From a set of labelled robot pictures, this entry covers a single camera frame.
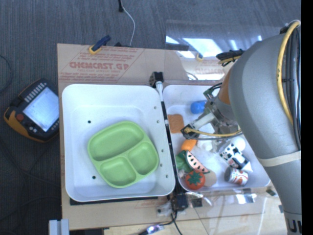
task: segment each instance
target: white tray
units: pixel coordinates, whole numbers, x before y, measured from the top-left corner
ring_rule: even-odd
[[[200,114],[193,114],[190,110],[190,105],[195,101],[206,100],[203,92],[206,91],[209,86],[200,85],[169,85],[164,88],[163,98],[168,115],[180,114],[183,117],[184,126],[196,120]],[[204,126],[202,131],[213,132],[213,127],[208,124]],[[180,147],[185,140],[182,133],[171,133],[171,139],[173,144],[174,154],[178,154],[181,150]],[[211,187],[202,187],[198,191],[218,191],[218,190],[234,190],[241,188],[258,188],[267,186],[270,183],[270,179],[254,155],[250,145],[246,141],[246,148],[242,151],[243,154],[250,160],[253,172],[249,173],[248,182],[245,186],[241,187],[233,183],[226,182],[224,180],[224,172],[226,171],[228,164],[225,163],[217,153],[201,150],[195,146],[192,153],[196,158],[208,169],[214,171],[217,175],[217,182]],[[187,191],[190,190],[184,180],[179,179],[181,186]]]
[[[65,182],[79,202],[165,196],[175,187],[172,160],[160,98],[148,86],[73,84],[62,93]],[[92,135],[119,121],[137,123],[154,143],[158,168],[126,188],[109,186],[91,162],[87,144]]]

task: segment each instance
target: red button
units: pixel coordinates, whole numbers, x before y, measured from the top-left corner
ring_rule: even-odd
[[[17,114],[16,119],[18,122],[21,122],[24,119],[24,115],[23,114]]]

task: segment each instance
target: watermelon slice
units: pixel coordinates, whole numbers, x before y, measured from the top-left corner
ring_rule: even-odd
[[[198,159],[194,155],[191,154],[190,151],[186,151],[186,161],[191,168],[193,168],[196,172],[208,173],[209,169],[203,166]]]

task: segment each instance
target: green plate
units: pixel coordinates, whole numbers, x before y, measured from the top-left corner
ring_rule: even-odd
[[[132,121],[122,121],[97,132],[88,142],[88,153],[102,178],[115,188],[138,182],[159,163],[150,138]]]

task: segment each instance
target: device screen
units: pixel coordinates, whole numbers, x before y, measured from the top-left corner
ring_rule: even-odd
[[[43,131],[47,132],[59,118],[59,98],[46,87],[23,112]]]

